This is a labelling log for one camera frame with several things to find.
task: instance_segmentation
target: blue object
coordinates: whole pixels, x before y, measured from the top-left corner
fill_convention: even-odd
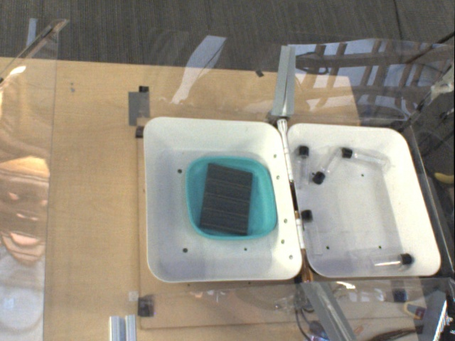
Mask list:
[[[199,227],[209,163],[253,174],[247,235],[225,234]],[[269,234],[277,225],[277,205],[269,171],[261,163],[250,158],[210,156],[191,162],[186,170],[186,204],[194,230],[211,239],[256,239]]]

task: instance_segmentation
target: black cap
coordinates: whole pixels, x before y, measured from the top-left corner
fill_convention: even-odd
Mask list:
[[[352,158],[353,156],[353,150],[352,149],[349,149],[349,148],[341,148],[341,153],[342,153],[342,156],[343,158]]]
[[[322,172],[317,172],[313,177],[313,182],[315,182],[317,185],[320,185],[324,179],[326,179],[326,175]]]
[[[302,212],[300,212],[300,215],[303,221],[312,221],[313,219],[313,213],[311,212],[311,210],[303,210]]]
[[[300,145],[299,156],[309,156],[309,155],[310,155],[310,148],[305,145]]]
[[[410,265],[414,261],[414,258],[412,258],[412,256],[409,255],[408,253],[400,254],[400,256],[403,265]]]

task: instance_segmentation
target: gray carpet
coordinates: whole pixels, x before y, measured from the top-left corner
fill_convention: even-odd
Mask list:
[[[68,18],[60,59],[185,65],[214,35],[228,37],[218,65],[251,69],[286,43],[435,42],[453,31],[454,7],[455,0],[0,0],[0,56],[24,47],[30,18],[38,28]]]

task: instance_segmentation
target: white tray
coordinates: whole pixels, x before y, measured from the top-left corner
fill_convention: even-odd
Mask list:
[[[300,210],[311,210],[304,239],[311,267],[331,278],[430,276],[441,259],[405,139],[391,129],[296,124],[289,132],[296,177],[296,150],[310,149],[310,172],[319,169],[328,147],[373,150],[387,156],[385,170],[349,160],[322,185],[296,178]],[[409,253],[414,263],[377,270],[373,256]]]
[[[145,127],[144,151],[147,260],[158,279],[282,280],[300,271],[301,251],[282,140],[273,126],[160,117]],[[267,236],[214,240],[192,228],[186,207],[185,170],[193,160],[214,154],[253,158],[269,170],[278,223]]]

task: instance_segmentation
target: teal plastic container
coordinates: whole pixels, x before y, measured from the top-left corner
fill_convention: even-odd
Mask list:
[[[253,174],[247,235],[226,234],[199,227],[209,163]],[[277,205],[269,171],[261,163],[250,158],[209,156],[191,162],[186,170],[186,204],[194,230],[211,239],[256,239],[269,234],[277,225]]]

